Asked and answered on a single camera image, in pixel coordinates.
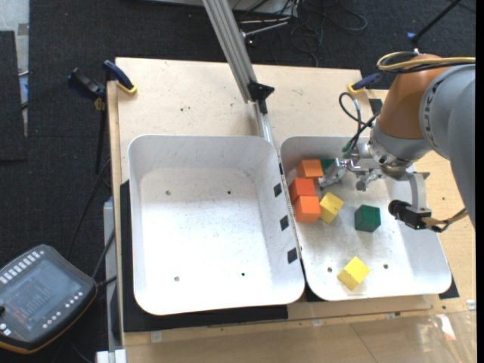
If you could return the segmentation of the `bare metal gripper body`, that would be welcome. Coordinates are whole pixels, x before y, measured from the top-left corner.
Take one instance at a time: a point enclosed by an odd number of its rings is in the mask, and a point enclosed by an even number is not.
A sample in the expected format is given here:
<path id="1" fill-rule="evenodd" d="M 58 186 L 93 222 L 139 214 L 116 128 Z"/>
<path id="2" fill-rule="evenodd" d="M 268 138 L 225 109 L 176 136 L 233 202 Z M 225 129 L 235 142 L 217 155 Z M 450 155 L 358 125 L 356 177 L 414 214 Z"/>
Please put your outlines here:
<path id="1" fill-rule="evenodd" d="M 379 178 L 390 177 L 397 181 L 407 176 L 407 168 L 415 156 L 410 141 L 349 142 L 342 148 L 342 154 L 341 163 L 354 175 L 378 169 Z"/>

